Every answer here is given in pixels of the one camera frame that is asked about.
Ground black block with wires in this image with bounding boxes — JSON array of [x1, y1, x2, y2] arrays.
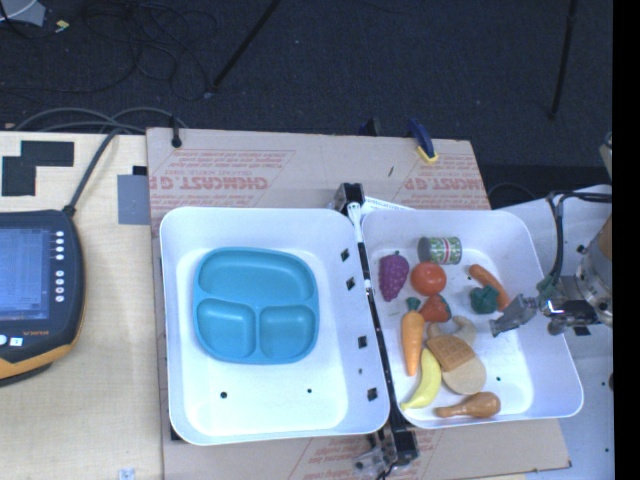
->
[[388, 426, 419, 465], [334, 182, 364, 214]]

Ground orange carrot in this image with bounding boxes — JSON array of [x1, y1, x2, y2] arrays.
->
[[401, 296, 426, 378]]

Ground brown waffle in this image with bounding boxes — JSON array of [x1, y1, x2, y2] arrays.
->
[[425, 335, 477, 374]]

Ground beige croissant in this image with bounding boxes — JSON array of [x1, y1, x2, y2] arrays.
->
[[426, 315, 478, 347]]

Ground orange round fruit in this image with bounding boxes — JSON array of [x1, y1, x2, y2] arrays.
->
[[410, 261, 448, 298]]

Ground purple grapes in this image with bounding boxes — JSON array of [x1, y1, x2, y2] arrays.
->
[[378, 250, 411, 303]]

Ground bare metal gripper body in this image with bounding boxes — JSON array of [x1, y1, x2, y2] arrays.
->
[[537, 266, 614, 328]]

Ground brown cardboard board red print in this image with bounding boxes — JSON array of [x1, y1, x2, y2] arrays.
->
[[145, 127, 573, 480]]

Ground red strawberry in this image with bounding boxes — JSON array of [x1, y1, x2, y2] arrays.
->
[[418, 293, 453, 324]]

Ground white plastic tray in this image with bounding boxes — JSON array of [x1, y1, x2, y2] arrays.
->
[[158, 206, 391, 447], [360, 209, 585, 430]]

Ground green and red can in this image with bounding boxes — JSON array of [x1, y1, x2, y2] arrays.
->
[[417, 236, 463, 267]]

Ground orange sausage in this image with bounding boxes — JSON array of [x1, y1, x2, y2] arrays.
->
[[468, 263, 512, 312]]

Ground thin black and white rod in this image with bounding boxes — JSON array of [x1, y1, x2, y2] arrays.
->
[[346, 201, 402, 434]]

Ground blue divided plate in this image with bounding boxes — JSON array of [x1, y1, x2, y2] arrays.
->
[[192, 246, 320, 366]]

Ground yellow banana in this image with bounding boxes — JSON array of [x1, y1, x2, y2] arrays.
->
[[399, 347, 444, 412]]

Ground beige bread slice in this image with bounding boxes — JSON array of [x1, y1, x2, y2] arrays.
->
[[442, 355, 488, 396]]

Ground brown chicken drumstick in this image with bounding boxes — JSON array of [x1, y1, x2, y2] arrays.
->
[[434, 391, 502, 420]]

